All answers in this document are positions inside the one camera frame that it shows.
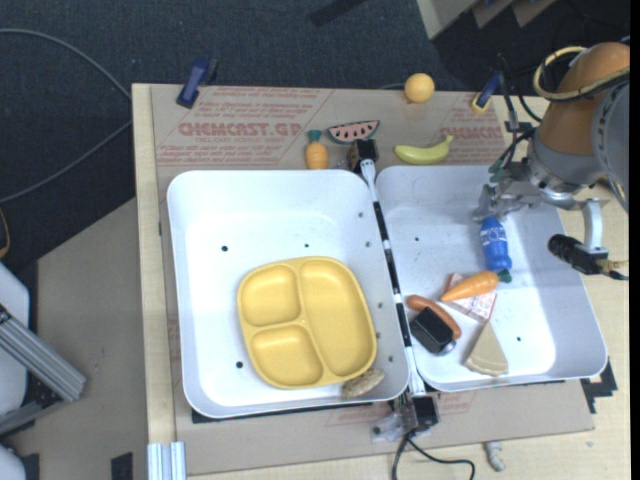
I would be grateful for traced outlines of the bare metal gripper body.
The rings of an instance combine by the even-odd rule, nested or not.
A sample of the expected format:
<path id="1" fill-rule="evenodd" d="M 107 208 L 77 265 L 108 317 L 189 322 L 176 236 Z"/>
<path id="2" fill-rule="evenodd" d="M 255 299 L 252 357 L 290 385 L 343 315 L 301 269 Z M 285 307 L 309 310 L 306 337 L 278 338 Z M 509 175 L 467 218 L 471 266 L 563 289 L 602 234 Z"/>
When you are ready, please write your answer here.
<path id="1" fill-rule="evenodd" d="M 533 208 L 542 203 L 561 209 L 575 205 L 574 195 L 583 185 L 567 181 L 554 174 L 538 160 L 513 162 L 493 177 L 496 201 L 517 200 L 521 209 Z"/>

